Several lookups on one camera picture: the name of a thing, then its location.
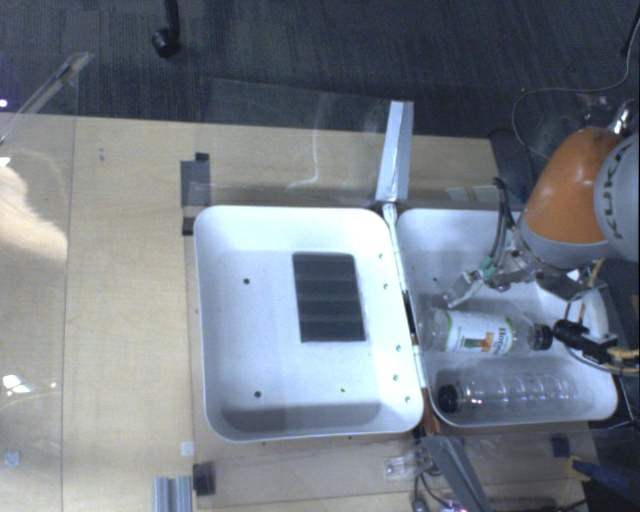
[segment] bottle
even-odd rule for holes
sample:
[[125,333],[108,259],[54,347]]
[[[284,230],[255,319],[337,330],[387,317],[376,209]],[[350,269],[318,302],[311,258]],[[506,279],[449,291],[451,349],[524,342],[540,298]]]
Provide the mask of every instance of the bottle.
[[539,413],[558,416],[578,407],[576,385],[569,375],[529,373],[480,374],[471,369],[453,384],[438,388],[443,413],[470,413],[476,417],[504,418],[505,414]]
[[427,308],[418,321],[423,349],[486,355],[524,355],[548,350],[553,334],[523,314],[495,315]]

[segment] bottle cap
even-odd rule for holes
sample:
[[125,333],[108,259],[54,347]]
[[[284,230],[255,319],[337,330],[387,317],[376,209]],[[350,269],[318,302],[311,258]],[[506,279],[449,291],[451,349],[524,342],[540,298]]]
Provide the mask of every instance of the bottle cap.
[[438,405],[442,412],[457,412],[460,410],[458,390],[452,384],[440,386],[438,389]]
[[553,343],[553,332],[548,325],[534,324],[535,330],[532,350],[549,350]]

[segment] bottle label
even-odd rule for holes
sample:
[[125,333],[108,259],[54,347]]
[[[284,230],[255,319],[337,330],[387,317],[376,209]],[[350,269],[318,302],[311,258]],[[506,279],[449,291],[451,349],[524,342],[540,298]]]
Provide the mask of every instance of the bottle label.
[[501,315],[446,311],[449,321],[445,352],[501,355],[511,350],[513,326]]

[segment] dark floor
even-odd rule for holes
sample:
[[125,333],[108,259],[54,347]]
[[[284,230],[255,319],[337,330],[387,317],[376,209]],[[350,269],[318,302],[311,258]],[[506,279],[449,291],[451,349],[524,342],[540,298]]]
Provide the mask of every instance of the dark floor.
[[[625,77],[621,49],[639,4],[181,0],[183,50],[162,60],[150,40],[165,25],[163,0],[2,0],[0,72],[27,66],[15,79],[15,94],[26,94],[56,59],[89,51],[79,112],[104,117],[310,127],[301,110],[318,95],[292,88],[408,99],[416,133],[490,137],[517,186],[543,164],[529,149],[547,153],[585,117],[606,123],[621,100],[638,99],[640,37],[628,79],[593,89]],[[514,114],[523,93],[543,88],[551,89],[524,97]],[[338,114],[334,127],[362,129]],[[637,265],[609,265],[603,275],[629,288],[612,290],[614,302],[638,293]],[[637,320],[622,307],[637,339]]]

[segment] wooden surface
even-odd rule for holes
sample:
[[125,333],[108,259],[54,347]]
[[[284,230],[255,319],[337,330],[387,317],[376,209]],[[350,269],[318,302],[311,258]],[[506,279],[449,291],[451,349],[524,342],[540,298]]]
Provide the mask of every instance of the wooden surface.
[[[366,148],[374,151],[381,141],[286,129],[77,120],[64,326],[65,512],[146,512],[154,477],[188,474],[195,461],[189,450],[195,439],[191,368],[198,362],[190,359],[180,160],[209,152],[219,183],[234,187],[338,187],[350,198],[371,185],[358,162],[375,168]],[[488,141],[414,138],[411,186],[419,194],[485,185],[495,173]],[[354,482],[366,477],[352,476]],[[575,480],[543,487],[563,503],[580,489]],[[404,490],[225,510],[409,509]]]

